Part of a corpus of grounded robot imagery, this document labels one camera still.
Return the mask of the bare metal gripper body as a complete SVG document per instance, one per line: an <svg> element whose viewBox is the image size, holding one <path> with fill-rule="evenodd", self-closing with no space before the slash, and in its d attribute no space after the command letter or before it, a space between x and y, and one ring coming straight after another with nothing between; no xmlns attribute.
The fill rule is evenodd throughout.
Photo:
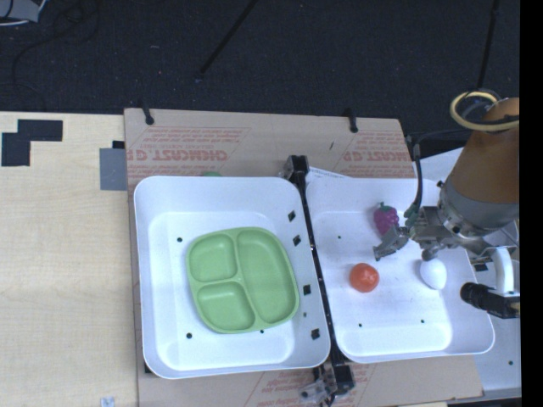
<svg viewBox="0 0 543 407"><path fill-rule="evenodd" d="M485 239L489 232L466 220L454 209L422 206L408 229L410 238L424 250L462 247L469 251L484 251L489 247Z"/></svg>

